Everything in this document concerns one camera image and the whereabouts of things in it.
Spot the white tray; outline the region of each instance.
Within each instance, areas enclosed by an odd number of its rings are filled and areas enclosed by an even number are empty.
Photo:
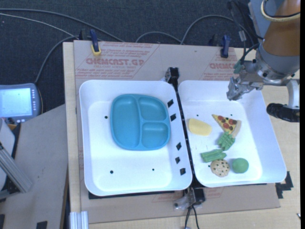
[[[226,96],[228,82],[184,81],[179,85],[179,96],[186,123],[190,118],[212,126],[209,136],[195,135],[188,129],[188,137],[198,181],[207,187],[281,182],[286,167],[277,143],[261,91],[244,94],[238,101]],[[219,148],[217,140],[223,130],[212,114],[242,121],[235,143],[226,151],[229,164],[242,157],[248,160],[249,169],[243,174],[229,172],[218,177],[211,172],[210,163],[204,163],[200,153]]]
[[[80,87],[84,178],[97,196],[183,190],[192,181],[180,111],[174,88],[162,81],[89,80]],[[112,101],[121,94],[159,98],[168,107],[171,137],[166,146],[152,151],[120,148],[112,138]]]

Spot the green round toy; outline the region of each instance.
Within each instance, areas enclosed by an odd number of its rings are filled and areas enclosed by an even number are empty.
[[[237,158],[232,163],[232,170],[235,173],[245,173],[249,168],[249,162],[244,158]]]

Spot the blue clamp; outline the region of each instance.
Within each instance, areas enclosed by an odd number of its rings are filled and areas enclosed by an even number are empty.
[[[230,43],[230,37],[227,35],[224,35],[223,40],[222,40],[222,46],[223,48],[220,50],[220,56],[222,58],[227,58],[229,57],[228,51],[229,51],[229,43]]]
[[[96,36],[94,30],[90,30],[90,36],[91,36],[91,40],[92,40],[91,49],[92,49],[93,55],[98,56],[102,53],[102,51],[99,46],[99,42],[97,40],[97,36]]]

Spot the black bracket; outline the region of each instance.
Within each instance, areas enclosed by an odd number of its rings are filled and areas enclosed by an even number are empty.
[[[283,191],[289,191],[289,190],[291,190],[292,187],[294,187],[294,185],[292,184],[290,173],[289,173],[289,171],[287,171],[285,183],[277,182],[275,184],[276,193],[277,193],[278,198],[284,198]]]

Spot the table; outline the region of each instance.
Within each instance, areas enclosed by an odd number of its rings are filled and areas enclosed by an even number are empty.
[[[242,49],[234,49],[239,58]],[[69,189],[71,212],[81,212],[81,189],[79,176],[79,154],[77,138],[77,118],[75,114],[76,92],[74,71],[74,47],[72,42],[63,44],[65,97],[67,115],[68,156],[69,156]],[[264,86],[263,96],[266,105],[269,103],[287,103],[288,92],[284,87]],[[227,213],[198,215],[198,224],[201,228],[300,228],[300,127],[299,123],[289,123],[271,117],[283,158],[290,172],[294,187],[291,191],[284,191],[284,199],[280,200],[280,208],[249,210]],[[118,228],[182,228],[185,216],[167,217],[158,219],[126,220],[120,222],[104,222],[90,224],[91,229],[118,229]],[[195,228],[196,223],[192,214],[188,226]]]

